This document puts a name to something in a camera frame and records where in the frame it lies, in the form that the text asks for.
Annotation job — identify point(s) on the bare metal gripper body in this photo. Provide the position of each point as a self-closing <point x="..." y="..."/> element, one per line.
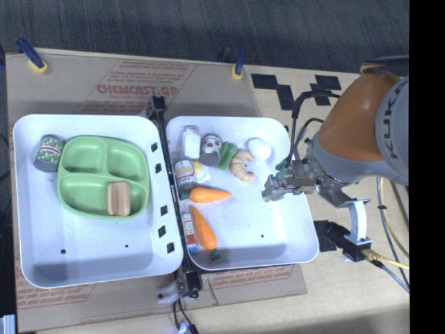
<point x="301" y="181"/>

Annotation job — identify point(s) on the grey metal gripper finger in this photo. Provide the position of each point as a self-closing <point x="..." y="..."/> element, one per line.
<point x="270" y="194"/>
<point x="274" y="180"/>

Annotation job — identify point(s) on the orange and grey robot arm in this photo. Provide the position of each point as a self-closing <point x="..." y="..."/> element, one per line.
<point x="351" y="127"/>

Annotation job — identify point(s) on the white plastic tray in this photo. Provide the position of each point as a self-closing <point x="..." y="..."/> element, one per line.
<point x="90" y="249"/>
<point x="257" y="218"/>

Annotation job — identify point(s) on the beige croissant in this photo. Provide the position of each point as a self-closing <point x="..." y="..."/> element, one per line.
<point x="240" y="167"/>

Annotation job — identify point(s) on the green leafy vegetable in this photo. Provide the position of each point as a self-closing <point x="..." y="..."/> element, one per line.
<point x="226" y="156"/>

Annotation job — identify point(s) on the orange carrot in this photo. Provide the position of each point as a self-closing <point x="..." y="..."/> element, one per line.
<point x="204" y="233"/>
<point x="208" y="195"/>

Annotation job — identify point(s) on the white can orange print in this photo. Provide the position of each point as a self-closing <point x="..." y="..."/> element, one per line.
<point x="211" y="148"/>

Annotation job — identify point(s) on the white and yellow fried egg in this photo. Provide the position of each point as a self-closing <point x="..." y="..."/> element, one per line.
<point x="202" y="174"/>

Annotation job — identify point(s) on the white can yellow print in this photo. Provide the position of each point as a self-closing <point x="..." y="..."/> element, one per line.
<point x="185" y="175"/>

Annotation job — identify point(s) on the white bottle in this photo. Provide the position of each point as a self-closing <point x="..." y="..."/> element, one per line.
<point x="191" y="144"/>

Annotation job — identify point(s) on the thin black rod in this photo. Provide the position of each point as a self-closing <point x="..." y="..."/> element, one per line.
<point x="167" y="151"/>

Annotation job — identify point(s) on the brown bread slice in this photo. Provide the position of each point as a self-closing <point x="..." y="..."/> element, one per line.
<point x="118" y="198"/>

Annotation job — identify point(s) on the green divided plate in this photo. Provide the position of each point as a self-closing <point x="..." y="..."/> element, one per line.
<point x="87" y="158"/>

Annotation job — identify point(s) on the brown cardboard board red print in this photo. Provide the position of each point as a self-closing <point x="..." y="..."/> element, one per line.
<point x="104" y="82"/>

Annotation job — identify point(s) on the green patterned can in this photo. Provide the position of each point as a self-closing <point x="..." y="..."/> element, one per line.
<point x="49" y="153"/>

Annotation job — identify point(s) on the black cylinder on white bracket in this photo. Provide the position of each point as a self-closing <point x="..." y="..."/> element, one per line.
<point x="358" y="221"/>

